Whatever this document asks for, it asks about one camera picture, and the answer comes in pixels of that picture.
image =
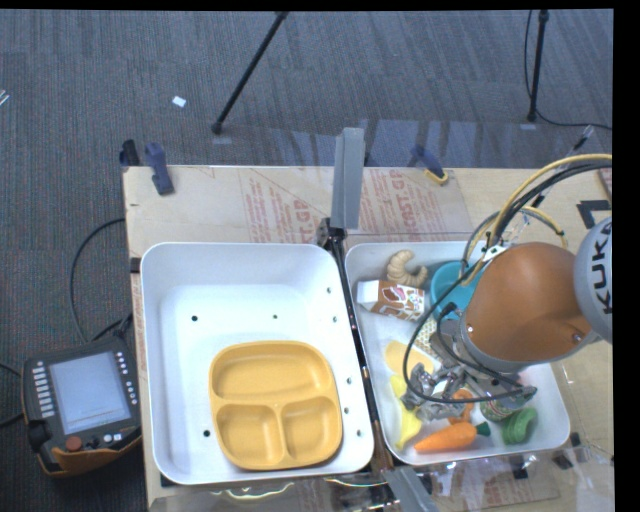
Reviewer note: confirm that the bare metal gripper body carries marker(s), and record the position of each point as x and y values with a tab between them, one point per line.
452	357

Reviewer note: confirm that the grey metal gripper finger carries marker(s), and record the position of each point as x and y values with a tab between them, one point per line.
442	407
419	387

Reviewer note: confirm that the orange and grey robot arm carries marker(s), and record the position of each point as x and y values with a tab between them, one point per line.
525	305

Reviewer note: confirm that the orange toy pretzel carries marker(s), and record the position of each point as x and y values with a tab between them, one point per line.
466	397

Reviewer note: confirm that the orange carrot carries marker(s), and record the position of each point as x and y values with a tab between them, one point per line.
447	437

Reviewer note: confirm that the patterned packet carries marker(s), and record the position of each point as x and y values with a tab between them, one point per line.
429	336

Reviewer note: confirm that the yellow toy slice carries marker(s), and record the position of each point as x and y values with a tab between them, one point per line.
400	356

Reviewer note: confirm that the yellow banana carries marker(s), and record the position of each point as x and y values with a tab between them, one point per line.
409	425

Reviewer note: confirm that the green and red can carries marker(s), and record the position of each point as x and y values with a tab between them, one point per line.
495	410

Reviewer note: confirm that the blue bowl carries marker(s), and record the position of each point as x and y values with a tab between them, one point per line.
447	290

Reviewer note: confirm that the green toy vegetable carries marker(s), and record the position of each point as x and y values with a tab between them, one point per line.
517	426

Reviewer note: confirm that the brown and white carton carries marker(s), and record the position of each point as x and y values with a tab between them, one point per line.
395	299

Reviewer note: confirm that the white plastic tray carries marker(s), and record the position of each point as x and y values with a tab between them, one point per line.
250	280
540	415

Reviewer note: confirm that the tan toy croissant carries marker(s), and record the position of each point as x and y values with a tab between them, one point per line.
400	270

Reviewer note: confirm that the yellow divided plate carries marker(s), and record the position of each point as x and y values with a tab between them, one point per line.
275	370

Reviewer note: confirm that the brown cardboard board red print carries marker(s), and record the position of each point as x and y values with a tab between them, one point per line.
215	210

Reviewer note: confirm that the black tripod leg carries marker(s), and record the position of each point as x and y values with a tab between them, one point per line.
537	65
247	70

